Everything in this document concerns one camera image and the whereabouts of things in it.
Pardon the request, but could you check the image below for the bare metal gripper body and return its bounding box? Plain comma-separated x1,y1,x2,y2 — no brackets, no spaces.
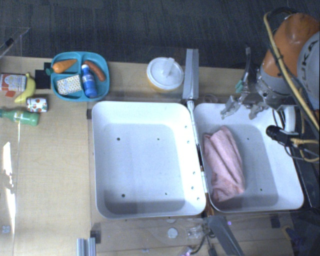
239,74,284,111

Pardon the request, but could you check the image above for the white plastic tray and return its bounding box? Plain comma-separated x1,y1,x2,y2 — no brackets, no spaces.
91,100,207,220
193,102,305,214

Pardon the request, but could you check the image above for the pink folded towel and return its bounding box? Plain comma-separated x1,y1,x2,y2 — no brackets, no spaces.
202,125,246,204

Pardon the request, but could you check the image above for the yellow cup with white lid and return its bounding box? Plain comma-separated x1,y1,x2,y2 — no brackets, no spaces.
146,56,185,94

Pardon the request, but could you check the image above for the blue divided plate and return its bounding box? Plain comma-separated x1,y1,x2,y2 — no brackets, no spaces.
50,51,111,102

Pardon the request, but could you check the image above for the brown sausage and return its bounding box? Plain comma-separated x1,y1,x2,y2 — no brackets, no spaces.
83,60,107,83

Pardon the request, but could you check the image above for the blue bottle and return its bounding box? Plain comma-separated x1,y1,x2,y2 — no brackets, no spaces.
81,64,98,99

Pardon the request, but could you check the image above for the yellow and white packet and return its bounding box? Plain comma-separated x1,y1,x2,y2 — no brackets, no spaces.
56,74,84,96

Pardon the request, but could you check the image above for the orange carrot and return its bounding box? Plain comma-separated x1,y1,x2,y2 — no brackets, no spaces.
45,58,78,76

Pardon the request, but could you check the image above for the white can with orange print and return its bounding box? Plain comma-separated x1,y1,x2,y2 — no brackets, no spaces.
25,96,49,114

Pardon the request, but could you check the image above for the yellow banana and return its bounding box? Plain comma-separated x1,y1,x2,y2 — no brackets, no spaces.
14,72,37,105

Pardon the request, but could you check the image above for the green bottle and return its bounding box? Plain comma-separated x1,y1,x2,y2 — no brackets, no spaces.
0,108,41,127

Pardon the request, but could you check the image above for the white and orange carton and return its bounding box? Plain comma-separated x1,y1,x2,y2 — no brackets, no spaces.
0,72,28,98

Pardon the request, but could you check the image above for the black cylinder on white bracket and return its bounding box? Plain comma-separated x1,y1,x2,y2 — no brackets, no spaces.
265,104,300,146

